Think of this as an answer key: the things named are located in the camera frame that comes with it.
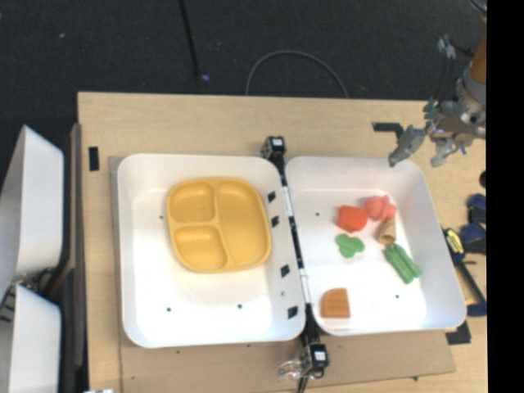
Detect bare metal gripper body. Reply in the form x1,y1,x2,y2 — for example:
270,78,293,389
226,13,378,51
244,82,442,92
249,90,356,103
425,93,487,147

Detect pink ice cream cone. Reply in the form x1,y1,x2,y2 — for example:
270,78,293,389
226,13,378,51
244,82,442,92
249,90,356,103
364,194,399,246

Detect red-orange toy block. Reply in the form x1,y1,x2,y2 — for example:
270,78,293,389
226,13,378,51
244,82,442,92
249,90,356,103
337,204,369,234

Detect green toy broccoli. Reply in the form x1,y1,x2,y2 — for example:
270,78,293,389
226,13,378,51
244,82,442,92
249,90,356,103
335,233,366,260

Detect green toy beans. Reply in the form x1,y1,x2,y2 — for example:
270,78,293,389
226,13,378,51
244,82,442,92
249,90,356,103
382,242,423,285

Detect thin black and white rod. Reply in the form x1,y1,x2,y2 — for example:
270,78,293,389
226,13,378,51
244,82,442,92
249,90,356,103
276,156,319,346

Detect white plastic tray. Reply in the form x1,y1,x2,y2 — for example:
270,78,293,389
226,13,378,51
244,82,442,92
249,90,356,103
284,155,468,337
116,152,308,350

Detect orange toy waffle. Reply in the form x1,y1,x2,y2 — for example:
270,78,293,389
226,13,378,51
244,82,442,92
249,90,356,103
319,287,352,320

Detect yellow divided plate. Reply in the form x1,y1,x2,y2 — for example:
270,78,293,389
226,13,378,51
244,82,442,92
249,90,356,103
165,176,273,275

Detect black block with wires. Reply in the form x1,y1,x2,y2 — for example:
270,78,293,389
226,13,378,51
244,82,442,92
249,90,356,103
260,135,287,160
301,341,331,371

